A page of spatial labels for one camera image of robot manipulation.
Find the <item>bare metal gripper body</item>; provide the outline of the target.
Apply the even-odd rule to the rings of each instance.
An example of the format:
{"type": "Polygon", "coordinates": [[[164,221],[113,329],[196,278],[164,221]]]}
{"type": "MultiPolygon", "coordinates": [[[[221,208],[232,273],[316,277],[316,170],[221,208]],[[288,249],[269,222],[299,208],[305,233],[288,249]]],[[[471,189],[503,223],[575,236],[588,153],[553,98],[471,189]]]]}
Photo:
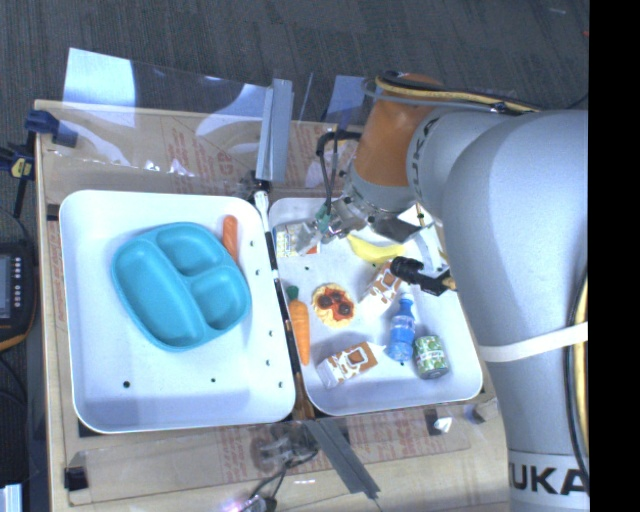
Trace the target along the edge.
{"type": "Polygon", "coordinates": [[[375,223],[382,214],[380,208],[361,198],[342,196],[324,202],[315,214],[314,220],[320,233],[320,241],[327,244],[375,223]]]}

